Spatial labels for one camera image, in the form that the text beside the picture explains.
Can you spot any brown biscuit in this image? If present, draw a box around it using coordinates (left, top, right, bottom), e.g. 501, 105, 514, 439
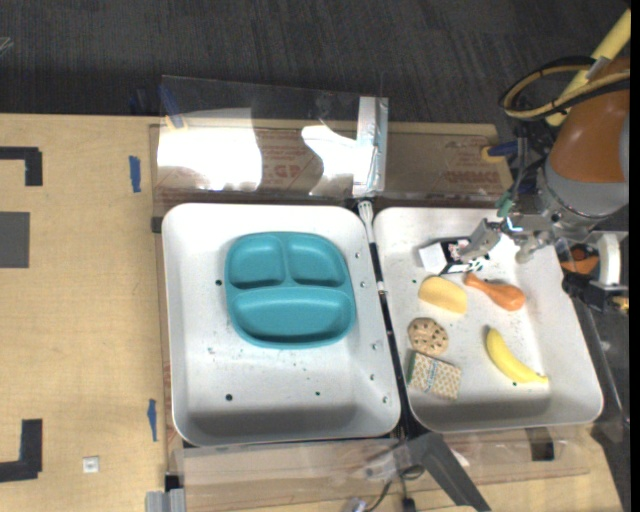
406, 316, 450, 358

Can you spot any thin black and white rod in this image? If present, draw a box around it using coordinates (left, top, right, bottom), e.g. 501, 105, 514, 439
356, 199, 417, 441

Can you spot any white and black carton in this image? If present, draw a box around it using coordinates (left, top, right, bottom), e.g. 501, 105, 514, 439
418, 239, 490, 277

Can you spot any blue divided plate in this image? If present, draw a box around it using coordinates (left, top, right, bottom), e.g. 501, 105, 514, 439
223, 230, 358, 351

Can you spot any white plastic tray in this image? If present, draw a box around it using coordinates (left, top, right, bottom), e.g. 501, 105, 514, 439
160, 202, 403, 448
372, 206, 605, 434

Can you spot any orange chicken drumstick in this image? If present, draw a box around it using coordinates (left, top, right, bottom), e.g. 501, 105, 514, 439
463, 271, 528, 313

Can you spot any yellow banana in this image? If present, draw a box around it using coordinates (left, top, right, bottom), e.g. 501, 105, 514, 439
484, 325, 550, 387

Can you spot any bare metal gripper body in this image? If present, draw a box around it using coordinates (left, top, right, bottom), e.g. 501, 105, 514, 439
505, 193, 609, 245

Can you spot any patterned beige packet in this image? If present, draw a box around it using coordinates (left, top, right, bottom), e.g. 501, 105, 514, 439
405, 350, 463, 402

